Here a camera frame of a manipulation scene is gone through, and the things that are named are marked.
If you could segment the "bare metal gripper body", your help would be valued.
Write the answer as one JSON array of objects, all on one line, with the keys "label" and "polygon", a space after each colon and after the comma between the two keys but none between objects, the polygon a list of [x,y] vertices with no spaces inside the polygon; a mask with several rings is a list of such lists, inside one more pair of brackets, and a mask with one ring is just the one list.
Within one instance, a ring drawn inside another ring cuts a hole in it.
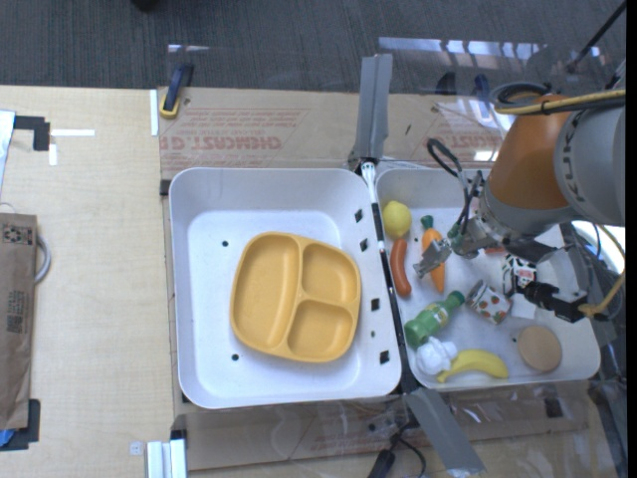
[{"label": "bare metal gripper body", "polygon": [[506,237],[506,227],[487,215],[475,215],[454,223],[447,232],[452,251],[473,259],[482,249],[500,247]]}]

